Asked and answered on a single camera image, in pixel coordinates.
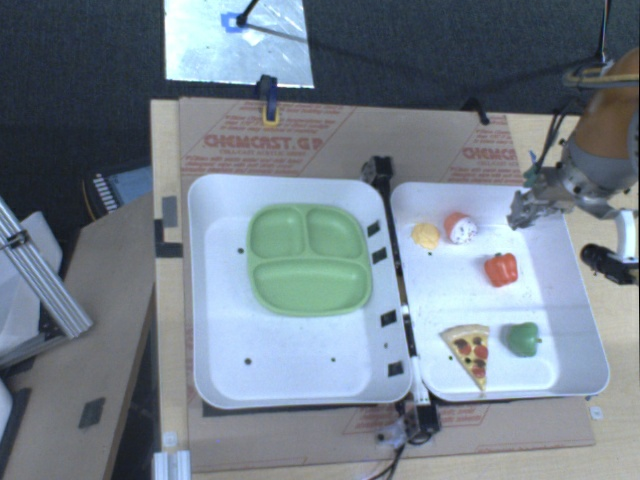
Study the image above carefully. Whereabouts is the yellow toy biscuit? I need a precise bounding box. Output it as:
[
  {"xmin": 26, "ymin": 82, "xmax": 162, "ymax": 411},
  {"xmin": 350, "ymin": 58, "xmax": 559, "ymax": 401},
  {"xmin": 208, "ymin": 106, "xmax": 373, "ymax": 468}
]
[{"xmin": 411, "ymin": 222, "xmax": 442, "ymax": 251}]

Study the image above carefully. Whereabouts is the green divided plate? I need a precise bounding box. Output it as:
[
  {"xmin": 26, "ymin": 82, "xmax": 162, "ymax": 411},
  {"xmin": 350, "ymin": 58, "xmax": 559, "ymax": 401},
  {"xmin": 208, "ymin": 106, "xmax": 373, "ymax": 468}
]
[{"xmin": 246, "ymin": 203, "xmax": 374, "ymax": 318}]

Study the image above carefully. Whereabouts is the black cylinder on white bracket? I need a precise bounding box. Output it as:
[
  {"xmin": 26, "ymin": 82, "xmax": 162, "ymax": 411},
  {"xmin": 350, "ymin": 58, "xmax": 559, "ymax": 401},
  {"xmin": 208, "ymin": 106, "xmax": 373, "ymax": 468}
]
[{"xmin": 579, "ymin": 209, "xmax": 640, "ymax": 286}]

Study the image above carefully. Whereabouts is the green toy bell pepper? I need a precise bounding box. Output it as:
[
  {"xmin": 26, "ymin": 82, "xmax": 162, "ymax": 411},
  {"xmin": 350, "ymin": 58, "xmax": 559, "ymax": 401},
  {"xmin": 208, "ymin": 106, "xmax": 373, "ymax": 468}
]
[{"xmin": 503, "ymin": 321, "xmax": 543, "ymax": 358}]

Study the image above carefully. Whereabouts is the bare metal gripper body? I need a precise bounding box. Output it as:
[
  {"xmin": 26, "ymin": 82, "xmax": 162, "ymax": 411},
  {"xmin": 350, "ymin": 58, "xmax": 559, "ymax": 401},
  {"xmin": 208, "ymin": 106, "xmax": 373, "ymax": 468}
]
[{"xmin": 522, "ymin": 166, "xmax": 619, "ymax": 220}]

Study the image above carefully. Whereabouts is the brown cardboard board red print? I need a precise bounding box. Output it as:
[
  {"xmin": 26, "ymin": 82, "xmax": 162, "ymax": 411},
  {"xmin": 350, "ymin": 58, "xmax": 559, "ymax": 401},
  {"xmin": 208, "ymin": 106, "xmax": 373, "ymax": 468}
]
[{"xmin": 177, "ymin": 96, "xmax": 597, "ymax": 474}]

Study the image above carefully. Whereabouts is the toy pizza slice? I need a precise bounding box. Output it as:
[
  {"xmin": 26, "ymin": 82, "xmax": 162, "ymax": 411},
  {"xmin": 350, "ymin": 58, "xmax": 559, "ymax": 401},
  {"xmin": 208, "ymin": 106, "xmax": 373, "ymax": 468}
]
[{"xmin": 439, "ymin": 323, "xmax": 491, "ymax": 393}]

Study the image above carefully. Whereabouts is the orange toy bell pepper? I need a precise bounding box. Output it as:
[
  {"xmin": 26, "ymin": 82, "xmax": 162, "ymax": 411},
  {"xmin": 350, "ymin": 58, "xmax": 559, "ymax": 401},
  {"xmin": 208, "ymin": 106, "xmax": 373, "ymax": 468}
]
[{"xmin": 483, "ymin": 252, "xmax": 519, "ymax": 289}]

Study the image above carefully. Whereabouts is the thin black and white rod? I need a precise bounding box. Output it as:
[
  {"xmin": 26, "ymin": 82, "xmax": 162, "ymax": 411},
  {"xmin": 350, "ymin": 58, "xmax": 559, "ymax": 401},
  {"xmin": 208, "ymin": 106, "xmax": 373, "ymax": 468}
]
[{"xmin": 377, "ymin": 177, "xmax": 432, "ymax": 404}]

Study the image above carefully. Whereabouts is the white plastic tray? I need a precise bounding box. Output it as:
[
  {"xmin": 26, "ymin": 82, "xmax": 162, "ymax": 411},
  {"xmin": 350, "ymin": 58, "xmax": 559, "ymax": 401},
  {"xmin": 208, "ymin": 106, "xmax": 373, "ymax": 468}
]
[
  {"xmin": 187, "ymin": 172, "xmax": 414, "ymax": 411},
  {"xmin": 389, "ymin": 181, "xmax": 611, "ymax": 403}
]

